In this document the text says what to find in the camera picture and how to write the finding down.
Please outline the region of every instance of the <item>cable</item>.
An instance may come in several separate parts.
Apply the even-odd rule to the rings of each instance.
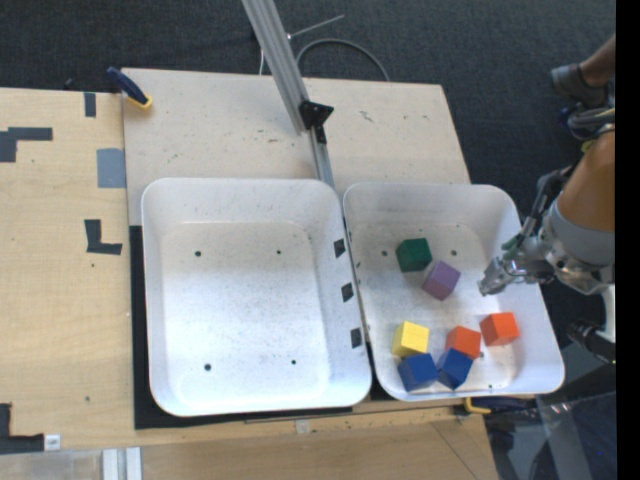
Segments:
[[[303,57],[309,52],[309,50],[316,48],[318,46],[327,45],[327,44],[341,44],[343,46],[348,46],[349,48],[352,48],[362,53],[377,66],[377,68],[380,70],[380,72],[382,73],[382,76],[384,76],[384,79],[387,82],[391,81],[386,69],[384,69],[384,66],[380,63],[378,59],[376,59],[373,56],[371,52],[369,52],[368,50],[365,50],[364,48],[362,48],[361,46],[358,46],[355,43],[352,43],[351,41],[346,41],[344,39],[336,39],[333,37],[330,37],[327,39],[318,39],[317,41],[313,41],[309,43],[302,50],[300,50],[300,53],[298,53],[298,56],[296,57],[296,63],[298,64],[298,67],[300,67],[300,63],[302,62]]]

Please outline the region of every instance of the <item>gray metal bar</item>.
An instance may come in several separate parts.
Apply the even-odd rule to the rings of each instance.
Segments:
[[[300,105],[309,101],[309,96],[275,3],[273,0],[242,0],[242,4],[269,63],[269,69],[273,74],[293,127],[296,133],[304,133],[307,130],[300,115]],[[318,142],[313,129],[309,136],[318,178],[334,187],[327,147]]]

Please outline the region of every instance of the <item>blue cube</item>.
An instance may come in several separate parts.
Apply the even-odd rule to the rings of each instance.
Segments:
[[[426,388],[438,378],[438,370],[431,354],[416,354],[398,365],[398,373],[407,391]]]
[[[458,352],[455,348],[449,348],[438,360],[436,366],[438,381],[455,390],[467,380],[472,364],[473,359],[470,359],[462,352]]]

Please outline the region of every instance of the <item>blue and yellow clamp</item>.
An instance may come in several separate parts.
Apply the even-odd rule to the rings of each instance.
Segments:
[[[138,85],[119,69],[110,67],[107,69],[107,78],[115,84],[127,96],[127,100],[142,110],[147,110],[152,103],[151,96],[148,96]]]

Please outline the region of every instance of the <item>green cube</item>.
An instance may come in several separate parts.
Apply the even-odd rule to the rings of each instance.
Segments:
[[[427,268],[433,259],[426,238],[411,238],[396,249],[396,257],[402,272],[418,272]]]

